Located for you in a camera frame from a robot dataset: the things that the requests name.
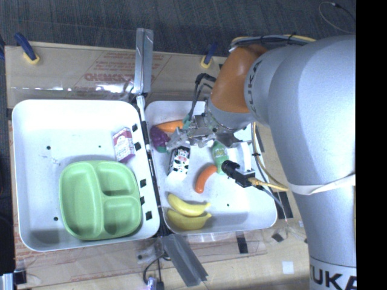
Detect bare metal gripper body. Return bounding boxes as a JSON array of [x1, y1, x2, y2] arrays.
[[183, 113, 240, 148]]

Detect orange carrot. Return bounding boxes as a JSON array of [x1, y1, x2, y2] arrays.
[[155, 119, 185, 134]]

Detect purple grapes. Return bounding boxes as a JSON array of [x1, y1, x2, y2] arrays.
[[150, 125, 171, 153]]

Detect black and white cow carton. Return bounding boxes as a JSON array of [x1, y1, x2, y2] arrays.
[[167, 145, 191, 176]]

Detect green bottle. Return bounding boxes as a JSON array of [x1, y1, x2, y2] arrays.
[[211, 140, 229, 175]]

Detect orange sausage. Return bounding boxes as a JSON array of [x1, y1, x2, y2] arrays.
[[194, 164, 218, 195]]

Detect thin black and white rod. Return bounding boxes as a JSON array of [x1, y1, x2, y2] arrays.
[[135, 94, 164, 238]]

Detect pink and white carton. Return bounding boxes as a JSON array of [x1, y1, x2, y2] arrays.
[[112, 127, 136, 163]]

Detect yellow banana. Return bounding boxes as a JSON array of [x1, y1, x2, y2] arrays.
[[167, 193, 212, 218], [166, 208, 212, 231]]

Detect white plastic tray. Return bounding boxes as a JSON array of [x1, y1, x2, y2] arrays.
[[11, 98, 161, 253], [144, 100, 278, 236]]

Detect green divided plate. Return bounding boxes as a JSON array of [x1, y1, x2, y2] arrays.
[[59, 160, 143, 241]]

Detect brown cardboard board red print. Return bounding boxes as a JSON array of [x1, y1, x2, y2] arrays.
[[4, 40, 309, 289]]

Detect black cylinder on white bracket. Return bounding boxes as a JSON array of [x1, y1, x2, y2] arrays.
[[221, 140, 257, 189]]

